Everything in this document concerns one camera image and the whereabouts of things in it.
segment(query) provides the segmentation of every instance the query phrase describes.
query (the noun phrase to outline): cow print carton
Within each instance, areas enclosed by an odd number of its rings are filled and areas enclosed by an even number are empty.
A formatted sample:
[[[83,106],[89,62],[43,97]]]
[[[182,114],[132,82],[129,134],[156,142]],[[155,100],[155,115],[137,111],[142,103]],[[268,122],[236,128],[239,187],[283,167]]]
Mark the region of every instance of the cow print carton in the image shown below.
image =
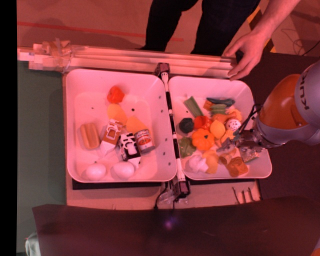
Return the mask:
[[[141,154],[132,132],[124,133],[119,136],[117,151],[123,161],[131,162],[136,169],[139,167]]]

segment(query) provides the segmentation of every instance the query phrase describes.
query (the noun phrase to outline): yellow toy fruit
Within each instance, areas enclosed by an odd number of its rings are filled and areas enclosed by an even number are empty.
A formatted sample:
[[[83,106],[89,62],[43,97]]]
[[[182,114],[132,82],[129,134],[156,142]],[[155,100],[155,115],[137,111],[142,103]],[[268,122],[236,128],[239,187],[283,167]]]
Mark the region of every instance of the yellow toy fruit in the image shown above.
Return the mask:
[[[126,130],[129,133],[135,134],[144,129],[148,129],[147,126],[135,116],[130,116],[126,121]]]
[[[205,163],[208,166],[206,172],[208,174],[215,174],[218,170],[219,157],[215,150],[207,150],[202,154],[202,157],[205,158]]]
[[[232,140],[234,138],[234,131],[233,130],[230,130],[230,129],[227,129],[224,133],[224,135],[221,137],[220,139],[220,142],[221,143],[224,143],[224,141],[229,138],[230,140]]]
[[[225,134],[226,127],[222,122],[214,120],[210,125],[210,132],[213,134],[214,137],[220,139]]]
[[[120,105],[111,103],[107,108],[107,115],[109,119],[114,119],[122,123],[123,126],[127,123],[127,115]]]

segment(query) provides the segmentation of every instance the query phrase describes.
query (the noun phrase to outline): toy hot dog bun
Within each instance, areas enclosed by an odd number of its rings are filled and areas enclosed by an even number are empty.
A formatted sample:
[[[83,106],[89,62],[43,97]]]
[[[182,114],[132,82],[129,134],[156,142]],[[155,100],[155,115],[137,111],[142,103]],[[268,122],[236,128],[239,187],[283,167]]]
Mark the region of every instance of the toy hot dog bun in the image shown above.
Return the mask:
[[[97,128],[94,123],[84,123],[80,126],[80,133],[86,149],[92,150],[100,145]]]

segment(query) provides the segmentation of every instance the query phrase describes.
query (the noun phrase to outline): plastic egg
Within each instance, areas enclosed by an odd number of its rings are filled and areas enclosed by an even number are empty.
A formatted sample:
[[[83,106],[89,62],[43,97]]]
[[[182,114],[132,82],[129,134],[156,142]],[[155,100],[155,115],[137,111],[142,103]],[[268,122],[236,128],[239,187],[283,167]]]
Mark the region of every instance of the plastic egg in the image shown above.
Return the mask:
[[[87,167],[85,174],[90,181],[96,182],[106,175],[106,167],[102,163],[93,163]]]
[[[225,128],[228,130],[232,130],[233,132],[238,130],[241,126],[241,122],[238,119],[229,119],[225,123]]]
[[[120,179],[129,179],[135,173],[135,167],[131,162],[121,161],[112,166],[114,172]]]

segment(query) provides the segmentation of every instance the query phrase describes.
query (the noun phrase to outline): human hand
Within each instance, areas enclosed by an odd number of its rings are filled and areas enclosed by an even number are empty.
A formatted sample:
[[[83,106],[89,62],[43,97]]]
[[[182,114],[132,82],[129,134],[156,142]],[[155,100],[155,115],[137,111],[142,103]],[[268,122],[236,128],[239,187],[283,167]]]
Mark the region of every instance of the human hand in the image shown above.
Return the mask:
[[[224,53],[226,57],[231,57],[236,51],[243,52],[243,57],[239,63],[229,72],[230,81],[243,78],[260,62],[264,47],[265,38],[259,34],[248,33],[240,37],[233,45],[227,47]]]

